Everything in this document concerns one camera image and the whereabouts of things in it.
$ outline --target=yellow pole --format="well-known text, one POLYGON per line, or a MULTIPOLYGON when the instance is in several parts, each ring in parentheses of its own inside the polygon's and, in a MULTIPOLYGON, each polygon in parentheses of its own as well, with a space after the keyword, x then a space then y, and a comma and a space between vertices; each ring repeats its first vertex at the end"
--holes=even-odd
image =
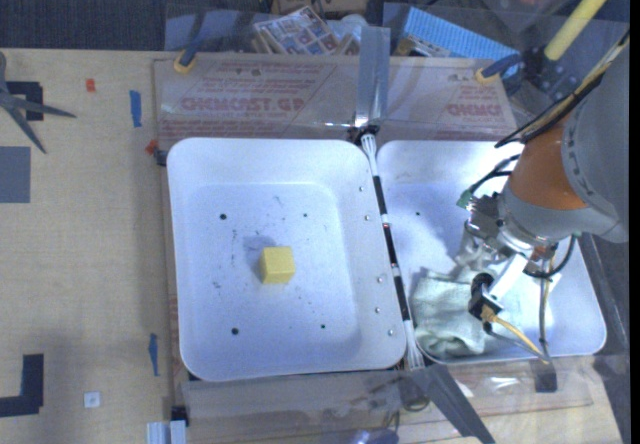
POLYGON ((549 60, 556 61, 576 37, 582 32, 589 20, 593 18, 596 12, 604 5, 607 0, 582 0, 575 10, 571 13, 562 28, 551 39, 544 49, 544 54, 549 60))

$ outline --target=yellow cube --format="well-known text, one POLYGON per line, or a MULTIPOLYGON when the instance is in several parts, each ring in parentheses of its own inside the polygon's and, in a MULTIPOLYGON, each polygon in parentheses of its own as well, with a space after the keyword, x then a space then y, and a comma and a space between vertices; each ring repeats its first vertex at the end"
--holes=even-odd
POLYGON ((260 274, 263 284, 284 284, 296 271, 291 247, 264 247, 260 254, 260 274))

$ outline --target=wooden table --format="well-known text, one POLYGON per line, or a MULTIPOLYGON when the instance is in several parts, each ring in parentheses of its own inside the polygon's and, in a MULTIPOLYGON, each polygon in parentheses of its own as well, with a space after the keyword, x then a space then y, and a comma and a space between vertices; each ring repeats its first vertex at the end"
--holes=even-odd
MULTIPOLYGON (((46 104, 78 118, 32 123, 42 154, 0 114, 0 146, 31 147, 31 202, 0 204, 0 397, 20 392, 23 355, 44 354, 45 369, 40 413, 0 419, 0 443, 144 443, 146 424, 166 421, 174 403, 162 174, 145 151, 156 138, 152 63, 173 54, 3 52, 9 80, 39 82, 46 104), (130 91, 140 94, 140 127, 130 91), (100 406, 86 408, 93 392, 100 406)), ((483 417, 498 442, 620 442, 590 359, 566 368, 587 389, 580 403, 483 417)), ((452 374, 464 383, 474 372, 452 374)), ((447 421, 411 421, 399 428, 402 442, 453 432, 447 421)), ((190 428, 189 442, 208 439, 190 428)))

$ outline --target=table surface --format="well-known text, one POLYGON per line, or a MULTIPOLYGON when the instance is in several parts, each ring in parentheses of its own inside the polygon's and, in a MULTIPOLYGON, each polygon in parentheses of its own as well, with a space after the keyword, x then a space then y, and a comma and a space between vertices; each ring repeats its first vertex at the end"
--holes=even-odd
MULTIPOLYGON (((144 443, 147 423, 166 421, 175 400, 162 176, 145 151, 156 138, 153 61, 173 54, 3 52, 7 79, 39 82, 46 104, 78 118, 32 123, 42 154, 0 114, 0 146, 31 147, 31 202, 0 204, 0 397, 20 392, 23 355, 43 353, 45 361, 44 406, 38 415, 0 419, 0 443, 144 443), (139 127, 130 91, 141 96, 139 127), (100 406, 85 408, 84 393, 94 391, 100 406)), ((486 404, 470 401, 498 442, 620 442, 590 362, 563 363, 586 389, 569 408, 483 415, 486 404)), ((456 379, 473 374, 451 372, 456 379)), ((404 422, 402 442, 447 432, 456 439, 447 421, 404 422)), ((194 424, 188 442, 211 442, 206 433, 194 424)))

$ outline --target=gray square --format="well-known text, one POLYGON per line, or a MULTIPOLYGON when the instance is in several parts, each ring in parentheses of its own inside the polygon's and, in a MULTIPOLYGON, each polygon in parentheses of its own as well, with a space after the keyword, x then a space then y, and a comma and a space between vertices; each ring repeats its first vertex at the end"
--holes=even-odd
POLYGON ((31 148, 0 146, 0 203, 31 202, 31 148))

